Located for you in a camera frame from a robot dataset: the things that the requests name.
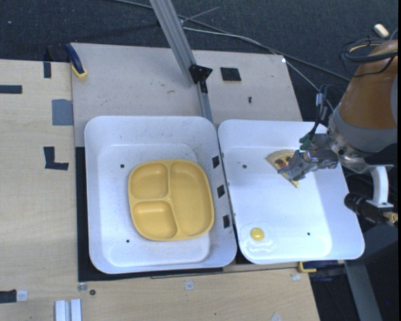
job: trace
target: yellow toy egg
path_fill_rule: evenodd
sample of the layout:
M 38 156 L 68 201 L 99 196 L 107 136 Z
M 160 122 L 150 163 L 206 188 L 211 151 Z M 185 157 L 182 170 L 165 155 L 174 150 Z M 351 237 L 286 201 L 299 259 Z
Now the yellow toy egg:
M 265 232 L 261 228 L 255 227 L 251 230 L 250 236 L 255 241 L 261 241 L 265 238 Z

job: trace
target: fried egg toy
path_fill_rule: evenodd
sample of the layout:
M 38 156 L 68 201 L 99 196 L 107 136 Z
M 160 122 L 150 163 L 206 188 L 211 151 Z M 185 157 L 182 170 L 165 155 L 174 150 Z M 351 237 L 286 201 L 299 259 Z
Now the fried egg toy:
M 254 256 L 261 257 L 277 249 L 277 238 L 268 222 L 260 221 L 242 226 L 239 234 L 240 245 Z

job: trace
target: black cable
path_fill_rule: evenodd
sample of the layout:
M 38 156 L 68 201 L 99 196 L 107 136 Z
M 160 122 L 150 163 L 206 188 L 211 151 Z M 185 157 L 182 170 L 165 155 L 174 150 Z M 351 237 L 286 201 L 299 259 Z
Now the black cable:
M 358 41 L 349 42 L 343 45 L 342 51 L 340 52 L 340 58 L 342 61 L 351 64 L 364 64 L 378 62 L 381 60 L 386 60 L 388 58 L 393 58 L 398 55 L 398 50 L 391 51 L 387 53 L 371 54 L 366 56 L 354 56 L 351 53 L 363 47 L 377 46 L 384 43 L 383 39 L 378 38 L 365 38 Z
M 394 58 L 395 58 L 395 57 L 391 57 L 391 58 L 388 60 L 388 63 L 386 63 L 386 65 L 385 65 L 381 70 L 379 70 L 378 72 L 366 72 L 366 73 L 360 74 L 360 75 L 352 75 L 352 77 L 354 77 L 354 78 L 361 78 L 361 77 L 367 76 L 367 75 L 376 75 L 376 74 L 380 74 L 380 73 L 384 72 L 386 69 L 389 68 L 389 66 L 390 66 L 390 64 L 392 63 L 392 61 L 394 60 Z
M 319 97 L 320 101 L 317 100 L 316 102 L 316 116 L 315 116 L 315 121 L 313 123 L 312 129 L 305 134 L 303 137 L 299 139 L 299 142 L 301 143 L 300 145 L 300 150 L 305 150 L 308 148 L 309 144 L 313 140 L 316 130 L 318 126 L 321 124 L 323 119 L 325 118 L 325 113 L 326 111 L 326 106 L 324 106 L 324 102 L 327 101 L 327 94 L 329 90 L 329 85 L 327 84 L 322 84 L 319 87 L 318 93 L 317 93 L 317 99 Z
M 142 3 L 135 3 L 135 2 L 133 2 L 133 1 L 128 1 L 128 0 L 106 0 L 106 1 L 112 1 L 112 2 L 115 2 L 115 3 L 123 3 L 123 4 L 126 4 L 126 5 L 133 5 L 133 6 L 137 6 L 137 7 L 141 7 L 141 8 L 145 8 L 145 9 L 149 9 L 149 10 L 153 10 L 153 7 L 152 7 L 152 6 L 145 5 L 145 4 L 142 4 Z M 186 17 L 186 16 L 183 16 L 183 15 L 177 15 L 177 16 L 178 16 L 179 18 L 181 18 L 181 19 L 190 19 L 190 18 L 188 18 L 188 17 Z M 207 23 L 203 23 L 203 22 L 201 22 L 201 21 L 190 20 L 190 22 L 191 22 L 191 23 L 195 23 L 195 24 L 200 25 L 200 26 L 203 26 L 203 27 L 206 27 L 206 28 L 209 28 L 209 29 L 214 30 L 214 31 L 217 31 L 217 32 L 221 32 L 221 33 L 225 33 L 225 34 L 229 34 L 229 35 L 231 34 L 230 32 L 227 32 L 227 31 L 225 31 L 225 30 L 223 30 L 223 29 L 219 29 L 218 27 L 209 25 L 209 24 L 207 24 Z M 263 48 L 263 49 L 266 49 L 267 51 L 269 51 L 269 52 L 271 52 L 271 53 L 273 53 L 273 54 L 278 54 L 278 55 L 284 56 L 284 57 L 289 58 L 289 59 L 291 59 L 291 60 L 293 60 L 293 61 L 299 62 L 299 63 L 301 63 L 301 64 L 305 64 L 305 65 L 307 65 L 307 66 L 309 66 L 309 67 L 311 67 L 311 68 L 314 68 L 314 69 L 317 69 L 317 70 L 319 70 L 319 71 L 325 72 L 325 73 L 327 73 L 327 74 L 333 75 L 333 76 L 335 76 L 335 77 L 337 77 L 337 78 L 339 78 L 339 79 L 341 79 L 341 80 L 350 82 L 350 79 L 349 79 L 349 78 L 347 78 L 347 77 L 345 77 L 345 76 L 342 76 L 342 75 L 339 75 L 339 74 L 337 74 L 337 73 L 335 73 L 335 72 L 332 72 L 331 70 L 328 70 L 328 69 L 322 68 L 322 67 L 320 67 L 320 66 L 317 66 L 317 65 L 315 65 L 315 64 L 309 63 L 309 62 L 307 62 L 307 61 L 301 60 L 300 58 L 296 58 L 296 57 L 287 55 L 286 53 L 277 51 L 277 50 L 275 50 L 275 49 L 272 49 L 271 47 L 268 47 L 268 46 L 263 45 L 263 44 L 261 44 L 261 43 L 258 43 L 258 42 L 256 42 L 256 41 L 249 41 L 248 39 L 242 39 L 242 40 L 243 40 L 243 41 L 246 41 L 246 42 L 248 42 L 248 43 L 251 43 L 251 44 L 253 44 L 253 45 L 256 45 L 256 46 L 258 46 L 258 47 L 261 47 L 261 48 Z

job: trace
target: yellow clamp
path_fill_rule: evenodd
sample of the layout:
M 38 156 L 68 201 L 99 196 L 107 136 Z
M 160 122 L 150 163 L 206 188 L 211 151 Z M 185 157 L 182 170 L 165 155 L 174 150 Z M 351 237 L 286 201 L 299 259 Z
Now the yellow clamp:
M 83 68 L 83 72 L 82 72 L 82 73 L 79 73 L 79 72 L 76 70 L 76 68 L 72 65 L 73 73 L 74 73 L 78 78 L 84 78 L 84 77 L 86 77 L 86 75 L 88 74 L 88 71 L 85 69 L 85 67 L 82 66 L 82 68 Z
M 314 268 L 314 267 L 313 267 L 313 268 L 310 268 L 310 269 L 306 269 L 306 268 L 304 267 L 302 261 L 299 262 L 299 265 L 297 266 L 297 268 L 298 268 L 298 270 L 299 270 L 300 272 L 305 272 L 305 273 L 307 273 L 307 274 L 312 274 L 313 272 L 316 272 L 316 268 Z

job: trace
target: aluminum rod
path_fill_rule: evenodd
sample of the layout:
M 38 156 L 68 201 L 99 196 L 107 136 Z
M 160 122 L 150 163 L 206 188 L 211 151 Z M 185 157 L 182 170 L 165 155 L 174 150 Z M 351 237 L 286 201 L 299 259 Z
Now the aluminum rod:
M 178 18 L 174 5 L 171 0 L 150 0 L 153 10 L 159 20 L 160 26 L 165 34 L 168 43 L 174 52 L 174 56 L 181 68 L 187 82 L 194 84 L 188 69 L 192 64 L 196 64 L 192 50 L 188 44 L 186 35 L 182 30 L 180 19 Z
M 208 94 L 202 92 L 201 83 L 198 83 L 197 86 L 202 116 L 213 123 L 213 113 L 211 112 Z
M 364 263 L 345 261 L 345 270 L 360 321 L 382 321 L 370 278 Z

